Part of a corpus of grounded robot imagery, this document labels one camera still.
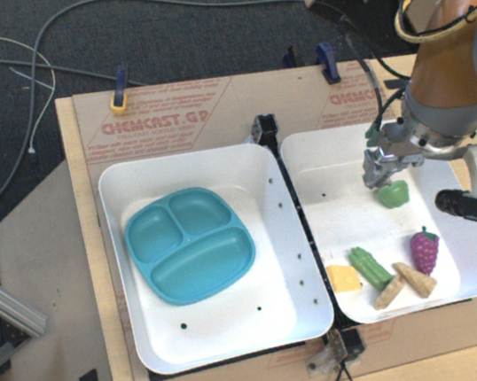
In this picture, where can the tan bread wedge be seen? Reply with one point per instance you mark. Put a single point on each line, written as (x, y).
(419, 280)
(388, 293)

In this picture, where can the black cylinder on white bracket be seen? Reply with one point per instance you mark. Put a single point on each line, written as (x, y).
(465, 202)

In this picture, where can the white plastic tray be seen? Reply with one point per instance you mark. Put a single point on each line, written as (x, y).
(349, 212)
(225, 335)

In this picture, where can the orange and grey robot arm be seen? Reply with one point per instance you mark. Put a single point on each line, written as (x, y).
(443, 63)

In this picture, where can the yellow cheese wedge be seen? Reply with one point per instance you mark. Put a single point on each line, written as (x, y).
(342, 278)

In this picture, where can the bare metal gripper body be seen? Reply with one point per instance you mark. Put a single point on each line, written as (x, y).
(406, 145)

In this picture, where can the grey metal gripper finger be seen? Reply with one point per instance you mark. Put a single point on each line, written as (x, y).
(390, 170)
(372, 168)

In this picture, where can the purple grapes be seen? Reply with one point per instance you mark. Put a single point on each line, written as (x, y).
(425, 252)

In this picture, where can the green bell pepper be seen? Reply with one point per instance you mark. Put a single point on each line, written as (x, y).
(394, 195)

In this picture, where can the blue divided plate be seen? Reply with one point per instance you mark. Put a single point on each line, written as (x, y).
(189, 246)

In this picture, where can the brown cardboard board red print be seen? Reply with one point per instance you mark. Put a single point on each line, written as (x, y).
(225, 106)

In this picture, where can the green asparagus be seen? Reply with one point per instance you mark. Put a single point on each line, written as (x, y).
(370, 269)

